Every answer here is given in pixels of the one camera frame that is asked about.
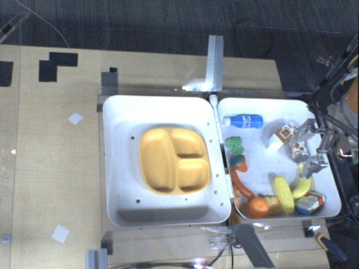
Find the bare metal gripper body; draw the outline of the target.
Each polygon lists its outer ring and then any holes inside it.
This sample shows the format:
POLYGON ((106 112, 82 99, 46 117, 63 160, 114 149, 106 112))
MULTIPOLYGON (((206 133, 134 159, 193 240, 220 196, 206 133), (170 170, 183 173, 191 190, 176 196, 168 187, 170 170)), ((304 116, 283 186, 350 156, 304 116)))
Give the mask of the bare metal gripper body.
POLYGON ((338 150, 339 130, 332 124, 322 125, 317 129, 317 133, 321 136, 321 142, 317 148, 318 154, 336 154, 338 150))

